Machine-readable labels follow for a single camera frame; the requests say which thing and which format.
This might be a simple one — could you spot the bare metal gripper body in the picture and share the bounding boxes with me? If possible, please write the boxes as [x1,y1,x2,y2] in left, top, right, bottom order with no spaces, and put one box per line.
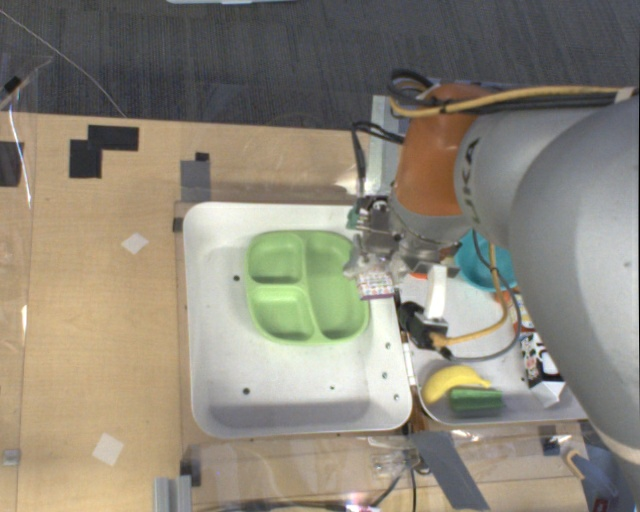
[352,196,409,266]

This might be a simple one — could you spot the small white colourful-print packet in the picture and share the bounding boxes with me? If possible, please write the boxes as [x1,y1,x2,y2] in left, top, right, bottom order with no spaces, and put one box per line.
[356,269,395,302]

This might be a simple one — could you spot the green divided plate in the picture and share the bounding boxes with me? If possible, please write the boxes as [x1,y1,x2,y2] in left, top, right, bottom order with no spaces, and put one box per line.
[244,229,372,347]

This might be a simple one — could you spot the blue bowl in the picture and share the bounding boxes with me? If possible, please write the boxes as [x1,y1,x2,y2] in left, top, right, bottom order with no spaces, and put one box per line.
[453,228,519,293]

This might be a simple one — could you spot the small orange object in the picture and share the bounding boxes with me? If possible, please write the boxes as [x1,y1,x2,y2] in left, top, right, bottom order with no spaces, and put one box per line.
[494,287,526,324]

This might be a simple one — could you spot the white plastic tray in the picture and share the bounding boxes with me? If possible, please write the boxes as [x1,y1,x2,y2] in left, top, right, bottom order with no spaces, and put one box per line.
[181,201,414,441]
[398,269,592,427]

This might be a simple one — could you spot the yellow banana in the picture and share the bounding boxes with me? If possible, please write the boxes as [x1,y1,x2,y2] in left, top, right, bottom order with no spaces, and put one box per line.
[421,364,493,406]

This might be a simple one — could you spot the green ridged block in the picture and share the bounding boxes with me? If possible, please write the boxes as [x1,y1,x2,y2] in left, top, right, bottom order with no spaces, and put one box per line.
[448,386,504,417]

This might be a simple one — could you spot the white cow-print carton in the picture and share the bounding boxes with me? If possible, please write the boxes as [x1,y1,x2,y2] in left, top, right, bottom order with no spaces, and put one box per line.
[516,294,567,409]

